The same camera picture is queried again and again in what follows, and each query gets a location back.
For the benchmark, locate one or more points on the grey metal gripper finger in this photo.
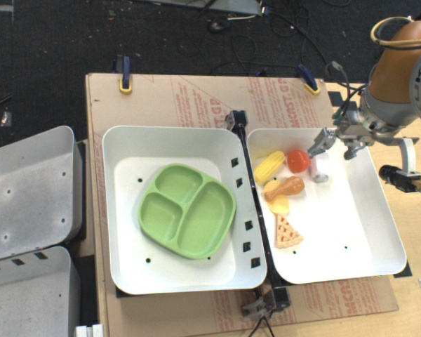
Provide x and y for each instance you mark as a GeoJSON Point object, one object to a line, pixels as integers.
{"type": "Point", "coordinates": [322, 142]}
{"type": "Point", "coordinates": [352, 151]}

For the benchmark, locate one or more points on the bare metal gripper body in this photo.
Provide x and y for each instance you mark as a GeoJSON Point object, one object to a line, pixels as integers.
{"type": "Point", "coordinates": [356, 130]}

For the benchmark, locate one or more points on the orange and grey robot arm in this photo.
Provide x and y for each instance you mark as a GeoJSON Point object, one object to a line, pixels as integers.
{"type": "Point", "coordinates": [393, 72]}

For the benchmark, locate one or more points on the red tomato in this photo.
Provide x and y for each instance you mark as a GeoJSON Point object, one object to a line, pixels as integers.
{"type": "Point", "coordinates": [297, 161]}

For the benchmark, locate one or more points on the brown chicken drumstick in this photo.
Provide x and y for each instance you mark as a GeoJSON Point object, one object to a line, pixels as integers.
{"type": "Point", "coordinates": [289, 186]}

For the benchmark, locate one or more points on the yellow corn cob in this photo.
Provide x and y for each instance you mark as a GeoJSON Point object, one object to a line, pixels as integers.
{"type": "Point", "coordinates": [268, 167]}

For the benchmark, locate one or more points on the yellow potato chip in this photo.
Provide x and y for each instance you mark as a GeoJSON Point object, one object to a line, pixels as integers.
{"type": "Point", "coordinates": [269, 186]}
{"type": "Point", "coordinates": [280, 205]}

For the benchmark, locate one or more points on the thin black rod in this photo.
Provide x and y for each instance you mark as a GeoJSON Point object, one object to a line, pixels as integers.
{"type": "Point", "coordinates": [259, 209]}

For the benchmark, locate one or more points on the white plastic tray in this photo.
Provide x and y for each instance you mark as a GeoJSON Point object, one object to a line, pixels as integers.
{"type": "Point", "coordinates": [337, 244]}
{"type": "Point", "coordinates": [133, 265]}

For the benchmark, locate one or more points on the lattice pie slice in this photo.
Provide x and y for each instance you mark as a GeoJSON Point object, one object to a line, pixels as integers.
{"type": "Point", "coordinates": [286, 234]}

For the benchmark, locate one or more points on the green divided plate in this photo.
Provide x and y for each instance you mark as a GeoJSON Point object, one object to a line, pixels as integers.
{"type": "Point", "coordinates": [196, 216]}

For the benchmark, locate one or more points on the brown cardboard board red print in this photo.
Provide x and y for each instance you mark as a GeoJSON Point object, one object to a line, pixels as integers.
{"type": "Point", "coordinates": [182, 97]}

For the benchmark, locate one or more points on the black cylinder on white bracket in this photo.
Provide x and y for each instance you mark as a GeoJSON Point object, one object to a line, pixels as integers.
{"type": "Point", "coordinates": [408, 153]}

